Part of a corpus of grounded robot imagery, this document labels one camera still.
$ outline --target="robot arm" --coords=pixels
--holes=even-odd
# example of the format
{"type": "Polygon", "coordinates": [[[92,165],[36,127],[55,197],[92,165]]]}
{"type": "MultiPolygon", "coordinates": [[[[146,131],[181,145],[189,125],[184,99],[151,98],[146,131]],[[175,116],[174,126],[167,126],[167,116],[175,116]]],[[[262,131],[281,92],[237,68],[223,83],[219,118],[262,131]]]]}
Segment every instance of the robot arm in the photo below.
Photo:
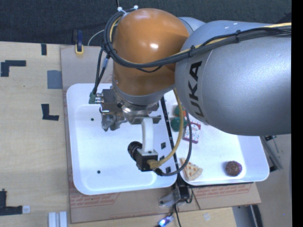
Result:
{"type": "Polygon", "coordinates": [[[119,19],[115,29],[109,21],[104,49],[130,123],[175,87],[192,116],[224,132],[291,132],[291,25],[214,21],[192,32],[158,9],[112,18],[119,19]]]}

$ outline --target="cable tie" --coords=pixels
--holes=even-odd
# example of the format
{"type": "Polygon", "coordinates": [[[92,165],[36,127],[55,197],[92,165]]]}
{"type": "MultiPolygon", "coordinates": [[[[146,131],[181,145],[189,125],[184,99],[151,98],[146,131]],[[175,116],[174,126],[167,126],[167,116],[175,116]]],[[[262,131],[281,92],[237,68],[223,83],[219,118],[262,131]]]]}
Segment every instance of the cable tie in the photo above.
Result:
{"type": "Polygon", "coordinates": [[[110,57],[110,55],[112,55],[112,51],[115,51],[116,52],[116,54],[117,54],[117,50],[115,49],[115,48],[113,48],[113,49],[110,49],[109,51],[108,51],[108,55],[109,55],[109,57],[110,57]]]}
{"type": "Polygon", "coordinates": [[[106,42],[106,43],[103,44],[103,47],[104,47],[103,50],[104,50],[104,52],[107,53],[107,54],[108,54],[109,52],[111,52],[112,50],[114,50],[114,49],[110,50],[109,44],[111,44],[111,43],[110,43],[110,42],[106,42]]]}
{"type": "Polygon", "coordinates": [[[125,11],[123,10],[123,8],[122,8],[122,7],[118,7],[118,8],[117,8],[117,10],[118,10],[119,12],[121,12],[121,11],[122,11],[122,12],[124,12],[125,14],[127,14],[127,12],[125,12],[125,11]]]}
{"type": "Polygon", "coordinates": [[[240,42],[240,39],[239,39],[239,33],[241,32],[241,30],[237,30],[236,31],[236,43],[239,43],[240,42]]]}
{"type": "Polygon", "coordinates": [[[195,46],[192,45],[192,46],[190,47],[190,50],[189,50],[189,53],[188,53],[188,55],[189,55],[190,58],[193,57],[193,56],[191,55],[191,53],[192,53],[192,51],[193,51],[194,49],[195,49],[195,46]]]}

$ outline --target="green object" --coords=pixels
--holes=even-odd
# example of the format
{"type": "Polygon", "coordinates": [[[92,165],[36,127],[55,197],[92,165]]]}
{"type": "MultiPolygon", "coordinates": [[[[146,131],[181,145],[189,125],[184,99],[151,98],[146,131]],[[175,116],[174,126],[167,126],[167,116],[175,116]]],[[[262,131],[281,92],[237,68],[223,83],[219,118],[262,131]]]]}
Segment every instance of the green object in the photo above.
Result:
{"type": "Polygon", "coordinates": [[[91,92],[89,94],[89,104],[95,104],[96,103],[96,94],[93,94],[93,92],[91,92]]]}
{"type": "Polygon", "coordinates": [[[178,106],[175,107],[174,115],[180,116],[180,110],[179,110],[179,107],[178,107],[178,106]]]}
{"type": "MultiPolygon", "coordinates": [[[[187,121],[183,119],[183,128],[187,125],[187,121]]],[[[174,117],[170,121],[170,126],[174,132],[178,132],[180,128],[180,117],[174,117]]]]}
{"type": "Polygon", "coordinates": [[[174,109],[174,115],[180,116],[180,110],[179,110],[179,106],[178,105],[174,109]]]}

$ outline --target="cardboard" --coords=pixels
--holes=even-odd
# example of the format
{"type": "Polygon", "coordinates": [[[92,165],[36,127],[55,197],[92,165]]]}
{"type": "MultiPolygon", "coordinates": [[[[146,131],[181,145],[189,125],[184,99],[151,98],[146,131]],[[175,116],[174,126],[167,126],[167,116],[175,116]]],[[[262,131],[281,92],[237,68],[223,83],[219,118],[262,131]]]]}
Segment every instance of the cardboard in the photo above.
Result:
{"type": "MultiPolygon", "coordinates": [[[[73,184],[66,91],[76,83],[94,83],[99,50],[99,47],[85,46],[84,53],[77,55],[74,45],[61,47],[71,222],[80,223],[170,213],[169,207],[159,206],[159,199],[171,192],[170,187],[88,196],[80,193],[73,184]]],[[[101,82],[111,82],[111,76],[112,61],[110,60],[101,82]]],[[[192,202],[179,204],[179,211],[206,210],[261,202],[255,183],[193,188],[193,193],[192,202]]]]}

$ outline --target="yellow cable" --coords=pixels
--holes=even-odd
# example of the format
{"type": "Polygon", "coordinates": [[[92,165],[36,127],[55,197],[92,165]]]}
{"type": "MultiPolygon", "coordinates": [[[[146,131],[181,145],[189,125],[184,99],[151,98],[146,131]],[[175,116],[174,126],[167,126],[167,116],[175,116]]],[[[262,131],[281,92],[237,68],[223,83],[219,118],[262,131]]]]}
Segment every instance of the yellow cable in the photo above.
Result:
{"type": "MultiPolygon", "coordinates": [[[[113,29],[114,29],[114,26],[116,25],[116,22],[121,18],[117,18],[116,21],[113,23],[112,27],[110,28],[110,38],[111,38],[111,35],[112,35],[112,32],[113,32],[113,29]]],[[[263,27],[269,27],[269,28],[275,28],[275,27],[282,27],[282,26],[289,26],[289,25],[292,25],[292,23],[282,23],[282,24],[273,24],[273,25],[268,25],[268,26],[263,26],[263,27]]],[[[219,42],[221,40],[224,40],[224,39],[227,39],[229,36],[227,37],[223,37],[223,38],[219,38],[219,39],[215,39],[215,40],[212,40],[210,42],[208,42],[206,45],[209,45],[209,44],[213,44],[213,43],[216,43],[216,42],[219,42]]],[[[202,44],[198,44],[198,45],[195,45],[195,49],[197,49],[198,47],[200,47],[202,44]]],[[[178,55],[178,54],[181,54],[181,53],[184,53],[184,52],[188,52],[189,50],[191,50],[191,48],[188,48],[186,50],[183,50],[183,51],[180,51],[174,55],[178,55]]],[[[140,65],[140,63],[136,63],[136,62],[130,62],[128,60],[125,60],[123,59],[124,61],[127,61],[129,63],[133,63],[133,64],[137,64],[137,65],[140,65]]]]}
{"type": "Polygon", "coordinates": [[[174,94],[178,103],[178,107],[179,107],[179,116],[180,116],[180,126],[179,126],[179,134],[178,134],[178,138],[176,141],[176,144],[174,146],[174,148],[172,149],[172,151],[167,155],[167,157],[165,157],[164,159],[160,160],[160,161],[156,161],[156,160],[148,160],[147,163],[150,165],[150,168],[158,168],[161,165],[163,165],[163,163],[167,162],[177,151],[178,146],[181,142],[182,139],[182,134],[183,134],[183,124],[184,124],[184,116],[183,116],[183,109],[182,109],[182,105],[181,102],[179,100],[179,97],[177,95],[177,91],[176,89],[174,89],[174,94]]]}

